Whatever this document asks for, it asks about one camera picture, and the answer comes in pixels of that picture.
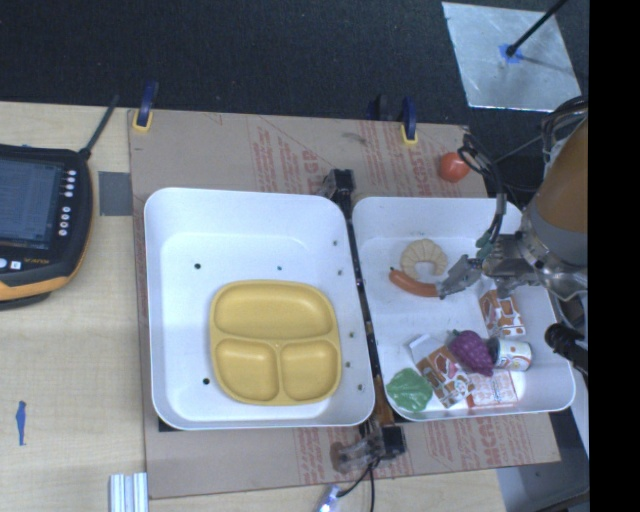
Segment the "table surface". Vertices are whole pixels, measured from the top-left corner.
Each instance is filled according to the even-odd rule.
[[[79,150],[104,111],[0,102],[0,143]],[[94,147],[94,178],[130,172],[126,115],[116,109]],[[103,512],[110,475],[145,471],[133,249],[130,216],[96,215],[77,276],[41,303],[0,311],[0,510]],[[305,511],[323,489],[151,500],[149,510]],[[376,480],[375,496],[376,512],[505,510],[495,470]],[[339,503],[369,510],[369,483]]]

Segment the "toy sausage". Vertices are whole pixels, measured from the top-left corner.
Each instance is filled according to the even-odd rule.
[[[438,290],[433,283],[422,283],[394,268],[389,272],[389,280],[404,291],[420,297],[438,297]]]

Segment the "cardboard sheet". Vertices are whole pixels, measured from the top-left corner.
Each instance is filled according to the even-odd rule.
[[[129,113],[129,124],[133,112]],[[356,427],[176,431],[164,426],[150,390],[143,208],[154,191],[202,187],[316,193],[333,168],[354,172],[367,195],[486,197],[480,176],[438,178],[459,126],[419,124],[405,145],[395,122],[155,111],[148,132],[129,130],[147,476],[151,498],[353,481],[331,464],[331,446]],[[402,423],[407,452],[376,470],[390,478],[555,462],[547,414]]]

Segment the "black rod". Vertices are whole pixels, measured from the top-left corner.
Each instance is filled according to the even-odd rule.
[[[535,25],[533,25],[529,30],[527,30],[523,36],[518,39],[515,43],[513,43],[512,45],[510,45],[507,48],[507,57],[513,57],[513,54],[516,53],[516,50],[520,47],[520,45],[522,43],[524,43],[527,39],[529,39],[529,37],[531,37],[531,34],[533,34],[536,30],[538,30],[542,24],[547,21],[551,16],[553,16],[553,14],[558,11],[558,9],[560,9],[560,7],[562,7],[564,4],[567,3],[568,0],[560,0],[559,2],[557,2],[553,7],[551,7],[551,9],[549,9],[546,14],[540,18]]]

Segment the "white tray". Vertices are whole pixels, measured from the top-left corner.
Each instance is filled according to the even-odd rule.
[[[166,188],[144,209],[154,407],[183,430],[357,425],[375,392],[344,216],[319,196]],[[209,356],[211,299],[223,285],[278,279],[318,288],[336,312],[342,377],[317,403],[241,403]]]
[[[418,335],[428,334],[443,341],[453,329],[487,335],[478,306],[480,287],[487,284],[486,278],[440,300],[411,295],[392,284],[388,274],[390,267],[399,267],[407,244],[421,238],[430,238],[442,247],[449,259],[447,270],[462,254],[475,256],[475,241],[489,227],[495,206],[494,199],[400,197],[370,197],[356,204],[353,225],[385,386],[398,371],[414,367],[407,343]],[[509,204],[502,232],[514,233],[520,217],[517,208]],[[433,282],[444,278],[446,272],[434,276]],[[412,421],[427,421],[548,412],[571,405],[575,381],[570,363],[554,354],[544,341],[547,327],[556,322],[549,294],[540,286],[521,286],[514,297],[527,330],[521,339],[531,344],[533,352],[533,362],[526,372],[511,372],[518,402],[470,409],[462,401],[445,409],[434,395],[425,411],[413,413],[396,407],[389,399],[398,414]]]

